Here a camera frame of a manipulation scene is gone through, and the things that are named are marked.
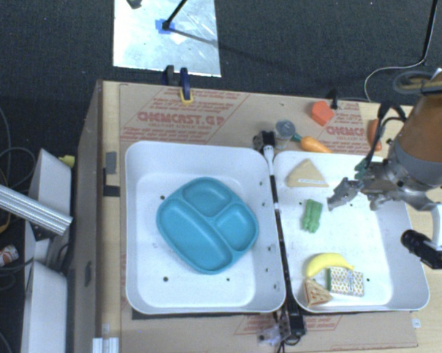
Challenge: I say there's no orange carrot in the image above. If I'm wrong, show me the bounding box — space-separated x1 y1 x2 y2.
291 134 334 154

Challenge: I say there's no black cylinder on white bracket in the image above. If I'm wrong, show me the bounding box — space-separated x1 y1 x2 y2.
399 201 442 272

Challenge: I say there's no blue divided plate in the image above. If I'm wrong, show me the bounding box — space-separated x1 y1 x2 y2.
153 174 262 278

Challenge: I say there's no yellow banana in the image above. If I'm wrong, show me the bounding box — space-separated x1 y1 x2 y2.
304 251 356 280

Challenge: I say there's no orange sausage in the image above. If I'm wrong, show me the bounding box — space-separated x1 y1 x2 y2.
365 118 385 153

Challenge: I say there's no brown cardboard board red print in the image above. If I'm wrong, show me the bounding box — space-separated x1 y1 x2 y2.
107 82 430 353

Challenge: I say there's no small red and white can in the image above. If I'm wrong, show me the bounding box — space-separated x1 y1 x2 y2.
0 243 20 269

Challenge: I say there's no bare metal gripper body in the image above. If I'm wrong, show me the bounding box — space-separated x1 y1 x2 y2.
357 158 442 213

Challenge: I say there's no thin black and white rod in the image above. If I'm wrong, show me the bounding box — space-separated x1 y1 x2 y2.
256 144 308 316

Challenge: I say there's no black block with thin wires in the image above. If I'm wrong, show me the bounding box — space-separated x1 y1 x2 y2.
276 308 308 341
252 129 277 153

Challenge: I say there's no orange house-shaped block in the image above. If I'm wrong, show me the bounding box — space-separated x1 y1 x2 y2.
310 99 337 127

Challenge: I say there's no pizza slice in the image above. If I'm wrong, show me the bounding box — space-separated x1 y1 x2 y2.
302 278 335 310

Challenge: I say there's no green asparagus bundle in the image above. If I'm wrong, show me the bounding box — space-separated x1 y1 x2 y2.
300 197 324 235

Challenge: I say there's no beige triangular sandwich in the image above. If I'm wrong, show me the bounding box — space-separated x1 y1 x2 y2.
286 156 332 190

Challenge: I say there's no white plastic tray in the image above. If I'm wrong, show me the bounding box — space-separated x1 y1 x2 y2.
117 139 294 322
266 149 437 319

